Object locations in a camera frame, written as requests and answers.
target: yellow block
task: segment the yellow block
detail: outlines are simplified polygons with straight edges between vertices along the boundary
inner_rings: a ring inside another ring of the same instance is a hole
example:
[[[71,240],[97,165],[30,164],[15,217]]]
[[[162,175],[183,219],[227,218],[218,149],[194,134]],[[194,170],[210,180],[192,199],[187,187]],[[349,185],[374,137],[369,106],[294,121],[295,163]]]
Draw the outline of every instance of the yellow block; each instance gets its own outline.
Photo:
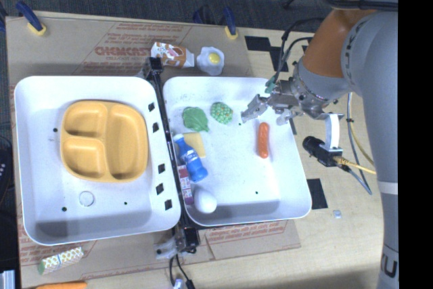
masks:
[[[206,150],[204,149],[203,139],[200,133],[184,133],[183,137],[185,142],[196,150],[200,158],[206,157]]]

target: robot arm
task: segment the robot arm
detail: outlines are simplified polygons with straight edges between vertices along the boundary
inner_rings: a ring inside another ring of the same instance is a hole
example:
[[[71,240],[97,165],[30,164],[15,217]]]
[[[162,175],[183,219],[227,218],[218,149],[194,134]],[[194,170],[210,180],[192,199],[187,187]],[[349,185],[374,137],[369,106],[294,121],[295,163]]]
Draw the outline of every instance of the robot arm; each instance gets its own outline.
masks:
[[[278,124],[299,114],[322,120],[323,109],[354,91],[363,98],[369,142],[384,211],[384,246],[378,288],[399,287],[397,60],[398,12],[333,9],[322,22],[289,81],[242,112],[255,118],[271,107]]]

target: blue bottle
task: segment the blue bottle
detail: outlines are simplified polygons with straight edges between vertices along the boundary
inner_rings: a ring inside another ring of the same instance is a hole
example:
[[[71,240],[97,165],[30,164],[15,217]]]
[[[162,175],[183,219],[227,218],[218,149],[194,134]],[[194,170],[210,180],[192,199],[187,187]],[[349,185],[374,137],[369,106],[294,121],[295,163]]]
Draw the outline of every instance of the blue bottle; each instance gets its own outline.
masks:
[[[179,157],[187,166],[191,180],[198,182],[205,178],[208,175],[208,171],[203,167],[196,150],[185,142],[183,134],[175,135],[173,140],[179,146]]]

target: carrot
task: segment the carrot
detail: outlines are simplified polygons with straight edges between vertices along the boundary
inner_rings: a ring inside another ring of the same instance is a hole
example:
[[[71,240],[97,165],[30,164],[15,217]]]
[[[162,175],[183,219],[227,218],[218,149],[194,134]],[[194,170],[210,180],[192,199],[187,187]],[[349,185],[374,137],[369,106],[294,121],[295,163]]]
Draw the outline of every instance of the carrot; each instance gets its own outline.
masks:
[[[56,284],[45,284],[38,286],[36,289],[84,289],[87,287],[86,282],[70,282],[70,283],[56,283]]]
[[[266,122],[262,122],[258,126],[258,135],[257,135],[258,155],[261,158],[267,158],[269,155],[268,140],[269,140],[269,124]]]

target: white tray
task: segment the white tray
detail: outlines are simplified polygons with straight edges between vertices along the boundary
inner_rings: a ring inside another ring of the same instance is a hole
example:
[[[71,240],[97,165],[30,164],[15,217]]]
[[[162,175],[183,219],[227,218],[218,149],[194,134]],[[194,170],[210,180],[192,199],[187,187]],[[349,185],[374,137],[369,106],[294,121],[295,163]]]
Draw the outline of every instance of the white tray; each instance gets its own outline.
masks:
[[[203,165],[209,175],[193,184],[214,195],[218,206],[213,213],[187,206],[193,221],[205,227],[295,219],[311,209],[306,182],[292,129],[276,124],[274,111],[258,120],[242,123],[240,113],[257,94],[263,95],[265,79],[236,77],[175,77],[163,88],[172,135],[192,132],[183,125],[186,107],[199,107],[208,117],[209,132],[201,131],[206,157]],[[233,109],[233,121],[222,125],[210,116],[214,102]],[[270,125],[269,157],[256,154],[258,123]]]
[[[122,102],[143,115],[150,152],[142,176],[129,183],[100,183],[66,170],[60,157],[62,117],[81,99]],[[167,230],[177,224],[180,202],[156,94],[147,81],[32,76],[17,84],[15,107],[24,228],[35,242],[64,244]],[[160,194],[157,186],[164,189]],[[83,206],[89,199],[94,203]]]

